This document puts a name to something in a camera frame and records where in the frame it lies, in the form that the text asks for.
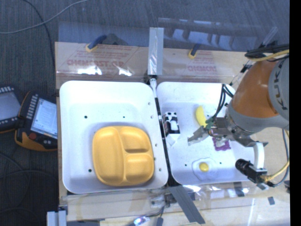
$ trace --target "wire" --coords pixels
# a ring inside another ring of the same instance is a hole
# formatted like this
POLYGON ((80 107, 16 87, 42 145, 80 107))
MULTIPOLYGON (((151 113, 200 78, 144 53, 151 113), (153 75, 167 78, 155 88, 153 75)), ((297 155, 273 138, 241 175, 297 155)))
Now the wire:
POLYGON ((165 205, 164 205, 163 208, 162 208, 162 212, 161 212, 161 214, 160 214, 160 218, 162 217, 162 215, 163 215, 163 213, 164 213, 164 208, 165 208, 165 205))
MULTIPOLYGON (((14 148, 13 152, 11 153, 10 157, 13 157, 13 155, 16 152, 16 149, 17 149, 17 146, 15 146, 15 148, 14 148)), ((23 168, 15 160, 11 159, 10 157, 6 156, 5 154, 0 153, 0 156, 4 157, 7 160, 6 164, 4 166, 4 175, 0 177, 0 178, 3 178, 3 192, 4 192, 4 195, 7 199, 7 201, 8 201, 9 206, 13 207, 12 202, 10 200, 10 197, 8 196, 9 194, 7 193, 6 178, 7 178, 8 165, 9 165, 9 162, 10 162, 10 163, 14 164, 15 166, 17 166, 21 171, 23 170, 23 168)), ((26 175, 26 181, 27 181, 27 185, 26 185, 25 193, 23 194, 22 197, 19 198, 19 201, 16 203, 15 207, 18 207, 19 205, 21 205, 22 201, 24 200, 26 192, 29 189, 29 184, 30 184, 30 181, 31 181, 31 175, 26 175)))
POLYGON ((15 31, 10 31, 10 32, 0 32, 0 34, 12 34, 12 33, 17 33, 17 32, 21 32, 21 31, 25 31, 25 30, 28 30, 28 29, 32 29, 32 28, 39 27, 39 26, 41 26, 41 25, 44 25, 44 24, 46 24, 46 23, 49 23, 50 21, 52 21, 53 19, 55 19, 57 16, 61 15, 64 11, 68 10, 68 9, 71 8, 72 6, 74 6, 74 5, 76 5, 76 4, 79 4, 79 3, 82 3, 82 2, 86 2, 86 1, 89 1, 89 0, 81 0, 81 1, 74 2, 74 3, 70 4, 69 6, 65 7, 62 11, 60 11, 59 13, 57 13, 56 15, 54 15, 53 17, 51 17, 50 19, 48 19, 48 20, 46 20, 46 21, 44 21, 44 22, 42 22, 42 23, 39 23, 39 24, 30 26, 30 27, 27 27, 27 28, 15 30, 15 31))
POLYGON ((287 130, 283 129, 282 130, 282 137, 283 137, 283 141, 284 141, 284 144, 285 144, 285 152, 286 152, 286 158, 287 158, 286 164, 278 172, 276 172, 276 173, 274 173, 272 175, 261 175, 261 178, 264 179, 264 182, 267 183, 271 187, 276 187, 276 186, 279 186, 281 183, 283 183, 284 180, 286 179, 287 175, 288 175, 288 172, 289 172, 290 159, 289 159, 288 146, 287 146, 286 139, 285 139, 285 133, 289 137, 289 134, 288 134, 287 130), (273 180, 275 177, 277 177, 281 173, 283 173, 284 170, 286 170, 286 173, 285 173, 285 175, 284 175, 284 177, 282 178, 281 181, 279 181, 276 184, 270 182, 270 180, 273 180))
POLYGON ((30 170, 30 169, 23 169, 21 171, 13 171, 10 173, 7 173, 6 175, 1 175, 0 178, 3 178, 5 176, 12 176, 18 173, 38 173, 38 174, 43 174, 45 176, 51 177, 55 182, 58 182, 58 180, 51 174, 51 173, 47 173, 44 171, 40 171, 40 170, 30 170))
POLYGON ((9 208, 9 209, 4 209, 4 210, 2 210, 2 211, 0 211, 0 215, 1 214, 7 214, 8 212, 15 212, 15 211, 26 211, 26 212, 29 212, 29 213, 31 213, 37 220, 39 220, 39 217, 38 217, 38 215, 36 215, 34 212, 32 212, 32 211, 30 211, 30 210, 28 210, 28 209, 25 209, 25 208, 21 208, 21 207, 15 207, 15 208, 9 208))
POLYGON ((284 51, 281 51, 281 52, 277 52, 277 53, 269 55, 269 56, 265 56, 265 57, 261 57, 261 58, 248 57, 248 59, 252 60, 252 61, 255 61, 255 62, 260 62, 260 61, 268 60, 270 58, 275 58, 277 56, 284 55, 284 54, 289 54, 289 53, 290 53, 290 50, 287 49, 287 50, 284 50, 284 51))
MULTIPOLYGON (((30 3, 27 0, 21 0, 21 1, 24 1, 24 2, 28 3, 36 11, 36 13, 39 16, 41 22, 42 23, 44 22, 41 14, 39 13, 39 11, 37 10, 37 8, 32 3, 30 3)), ((46 33, 47 33, 47 37, 48 37, 48 41, 49 41, 49 47, 50 47, 51 59, 52 59, 52 66, 55 68, 55 56, 54 56, 54 52, 53 52, 53 49, 52 49, 52 40, 51 40, 50 33, 49 33, 49 30, 48 30, 46 24, 43 24, 43 25, 44 25, 44 27, 46 29, 46 33)))
POLYGON ((276 59, 273 59, 273 60, 267 60, 269 62, 276 62, 276 61, 279 61, 279 60, 283 60, 283 59, 286 59, 288 58, 290 55, 287 55, 287 56, 284 56, 284 57, 281 57, 281 58, 276 58, 276 59))
POLYGON ((263 53, 271 53, 271 54, 275 54, 277 52, 281 52, 284 50, 287 50, 290 48, 289 44, 283 44, 283 45, 267 45, 264 47, 259 47, 256 49, 252 49, 250 51, 248 51, 247 53, 245 53, 245 57, 247 58, 261 58, 261 57, 265 57, 265 55, 263 53))
POLYGON ((233 94, 230 92, 227 86, 225 84, 222 84, 220 101, 218 103, 215 114, 211 117, 212 119, 216 118, 217 114, 221 111, 222 107, 224 106, 226 100, 226 94, 230 97, 233 97, 233 94))

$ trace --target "yellow divided plate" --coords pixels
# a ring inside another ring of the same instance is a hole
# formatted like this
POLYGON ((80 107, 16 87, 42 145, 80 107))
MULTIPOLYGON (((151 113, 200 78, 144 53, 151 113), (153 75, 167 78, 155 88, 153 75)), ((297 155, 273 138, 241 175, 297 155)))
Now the yellow divided plate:
POLYGON ((131 126, 109 126, 93 137, 93 164, 97 178, 110 186, 132 186, 154 173, 154 155, 148 135, 131 126))

